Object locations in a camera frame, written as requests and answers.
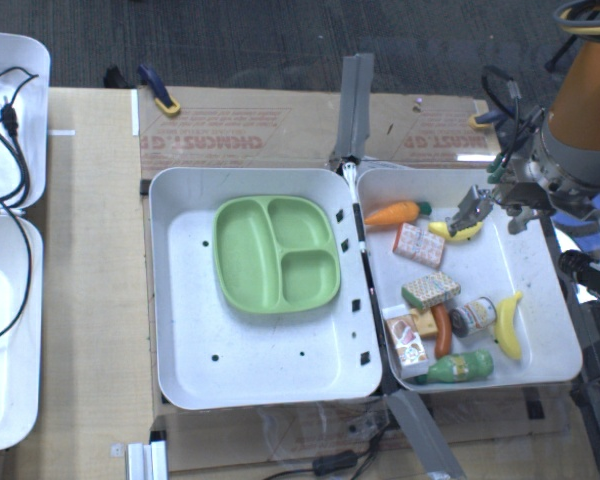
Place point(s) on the green bottle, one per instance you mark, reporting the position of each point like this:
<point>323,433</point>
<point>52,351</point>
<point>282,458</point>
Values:
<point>460,367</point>

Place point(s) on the black cylinder on white bracket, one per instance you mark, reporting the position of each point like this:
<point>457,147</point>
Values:
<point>575,264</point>

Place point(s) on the yellow cheese wedge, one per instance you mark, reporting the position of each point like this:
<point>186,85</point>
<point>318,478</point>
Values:
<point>426,325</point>

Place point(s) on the orange carrot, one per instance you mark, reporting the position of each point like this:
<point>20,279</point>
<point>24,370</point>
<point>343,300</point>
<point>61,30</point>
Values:
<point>390,214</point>

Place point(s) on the large yellow banana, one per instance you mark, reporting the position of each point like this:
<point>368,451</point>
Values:
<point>507,328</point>

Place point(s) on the orange sausage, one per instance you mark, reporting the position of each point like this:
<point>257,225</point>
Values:
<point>443,333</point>

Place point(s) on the brown cardboard board red print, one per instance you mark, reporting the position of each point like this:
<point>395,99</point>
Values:
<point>300,133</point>

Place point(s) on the green divided plate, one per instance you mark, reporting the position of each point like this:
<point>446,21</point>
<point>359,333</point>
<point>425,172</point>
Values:
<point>245,258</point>

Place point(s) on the white plastic tray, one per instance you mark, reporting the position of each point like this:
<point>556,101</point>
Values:
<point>5,393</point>
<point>260,358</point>
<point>525,278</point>
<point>30,98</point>

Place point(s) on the small grey can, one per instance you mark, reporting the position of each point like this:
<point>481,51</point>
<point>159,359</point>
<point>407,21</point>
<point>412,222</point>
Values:
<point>475,315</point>

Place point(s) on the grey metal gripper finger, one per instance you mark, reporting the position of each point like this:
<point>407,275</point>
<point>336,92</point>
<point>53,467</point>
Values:
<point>471,208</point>
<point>520,218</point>

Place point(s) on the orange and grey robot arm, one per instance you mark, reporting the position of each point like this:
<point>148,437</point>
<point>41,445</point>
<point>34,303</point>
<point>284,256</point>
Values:
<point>580,108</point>

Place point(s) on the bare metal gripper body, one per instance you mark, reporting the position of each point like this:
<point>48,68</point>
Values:
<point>527,190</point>

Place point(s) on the green and yellow patterned carton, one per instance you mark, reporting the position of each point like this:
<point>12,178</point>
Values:
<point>430,289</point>

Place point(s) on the white carton with food print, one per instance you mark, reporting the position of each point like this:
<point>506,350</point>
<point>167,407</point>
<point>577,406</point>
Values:
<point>407,343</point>

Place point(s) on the small yellow banana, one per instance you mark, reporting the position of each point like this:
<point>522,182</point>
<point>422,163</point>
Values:
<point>440,230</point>

